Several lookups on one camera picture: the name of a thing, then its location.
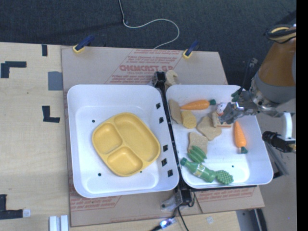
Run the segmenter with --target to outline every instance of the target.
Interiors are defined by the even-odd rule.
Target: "table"
[[[30,209],[31,217],[0,220],[1,230],[48,230],[50,216],[69,215],[63,91],[50,91],[48,73],[61,72],[61,46],[0,43],[0,63],[26,61],[0,78],[0,194],[6,208]],[[50,106],[59,123],[43,122],[42,106]],[[239,231],[235,211],[184,216],[189,230]],[[73,227],[72,231],[150,230],[162,219]],[[185,230],[177,223],[168,230]]]

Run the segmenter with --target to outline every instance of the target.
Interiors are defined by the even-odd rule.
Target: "blue clamp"
[[[85,46],[88,46],[91,44],[91,42],[94,40],[94,36],[93,35],[90,35],[90,36],[87,36],[84,40],[82,40],[79,44],[75,45],[73,47],[73,51],[75,53],[80,53],[82,52],[85,48]]]
[[[194,43],[192,43],[192,45],[183,52],[183,57],[188,59],[191,57],[192,55],[192,51],[195,51],[199,48],[199,41],[195,40]]]

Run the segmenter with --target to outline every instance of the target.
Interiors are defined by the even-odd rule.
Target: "white tray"
[[[215,99],[217,103],[231,102],[231,94],[239,89],[232,85],[174,85],[167,89],[167,100],[173,99],[180,105],[199,99]],[[215,110],[210,106],[206,110],[193,111],[200,122],[203,116]],[[222,185],[216,180],[207,183],[192,175],[187,168],[181,166],[184,181],[196,189],[217,188],[230,186],[249,186],[267,184],[272,180],[273,171],[262,140],[262,134],[255,116],[244,116],[239,122],[247,140],[247,154],[239,154],[234,144],[233,128],[222,128],[222,134],[208,142],[207,159],[204,165],[212,170],[225,170],[233,175],[234,182],[230,185]],[[183,125],[171,121],[179,160],[187,157],[189,144],[189,132],[197,132],[197,129],[187,129]]]
[[[67,101],[73,182],[80,195],[107,197],[168,191],[177,186],[179,172],[157,89],[147,85],[76,85],[68,91]],[[161,145],[158,159],[130,177],[114,174],[98,156],[91,141],[99,124],[122,112],[137,115]]]

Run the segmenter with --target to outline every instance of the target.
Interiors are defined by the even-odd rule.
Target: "dark background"
[[[121,0],[129,26],[172,20],[179,38],[159,49],[218,51],[229,84],[241,85],[246,62],[262,63],[273,44],[266,29],[296,23],[296,0]],[[118,0],[0,0],[0,41],[152,49],[177,35],[160,21],[141,29],[122,24]]]

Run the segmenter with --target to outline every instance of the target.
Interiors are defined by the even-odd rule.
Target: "white cable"
[[[171,21],[171,20],[163,19],[163,18],[152,20],[152,21],[150,21],[150,22],[148,22],[148,23],[146,23],[146,24],[143,24],[143,25],[141,25],[141,26],[128,26],[128,25],[125,23],[125,17],[124,17],[124,12],[123,12],[123,8],[122,8],[121,0],[118,0],[118,1],[119,1],[119,5],[120,5],[120,10],[121,10],[121,13],[122,13],[122,18],[123,18],[122,22],[123,22],[123,25],[126,26],[127,28],[141,28],[141,27],[144,27],[144,26],[149,25],[150,23],[153,23],[153,22],[156,22],[156,21],[167,21],[167,22],[172,23],[172,24],[177,28],[178,34],[177,34],[177,36],[176,36],[173,40],[168,41],[168,42],[163,43],[163,44],[160,44],[160,45],[157,45],[154,49],[157,49],[158,47],[161,47],[161,46],[163,46],[163,45],[172,43],[172,42],[176,41],[176,40],[178,39],[178,37],[180,36],[180,29],[179,29],[179,27],[177,26],[177,24],[175,24],[175,23],[174,23],[173,21]]]

